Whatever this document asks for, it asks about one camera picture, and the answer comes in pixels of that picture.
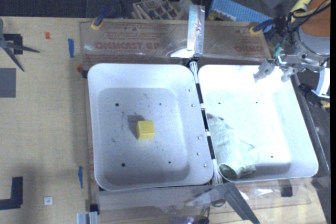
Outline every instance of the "gray cloth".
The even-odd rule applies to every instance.
[[[208,123],[220,174],[234,180],[255,172],[259,160],[257,149],[240,140],[223,119],[211,118]]]

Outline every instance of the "white tray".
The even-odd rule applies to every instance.
[[[94,171],[105,190],[201,185],[213,175],[192,73],[180,65],[101,63],[88,73]],[[152,120],[155,136],[137,140]]]
[[[282,72],[275,69],[256,83],[257,71],[258,66],[207,65],[198,72],[207,115],[224,119],[259,152],[256,172],[237,181],[313,176],[318,161],[291,82],[281,82]]]

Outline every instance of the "yellow block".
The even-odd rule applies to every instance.
[[[138,140],[149,140],[154,137],[155,129],[153,121],[138,121],[136,126]]]

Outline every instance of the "yellow cube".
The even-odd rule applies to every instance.
[[[155,129],[153,121],[138,121],[136,126],[138,140],[149,140],[154,137]]]

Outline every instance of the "wooden surface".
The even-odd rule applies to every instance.
[[[86,80],[76,71],[81,63],[79,23],[86,19],[2,19],[4,33],[21,34],[25,46],[41,53],[17,56],[25,72],[16,71],[16,98],[0,98],[0,199],[10,197],[12,177],[24,180],[21,209],[0,210],[0,223],[76,223],[77,213],[90,203]],[[68,38],[75,41],[74,58]],[[3,50],[0,67],[16,67]],[[52,196],[52,205],[44,205],[45,196]],[[255,214],[261,223],[325,223],[314,189],[309,197],[308,204],[257,209]],[[237,220],[235,212],[211,216],[211,223]]]

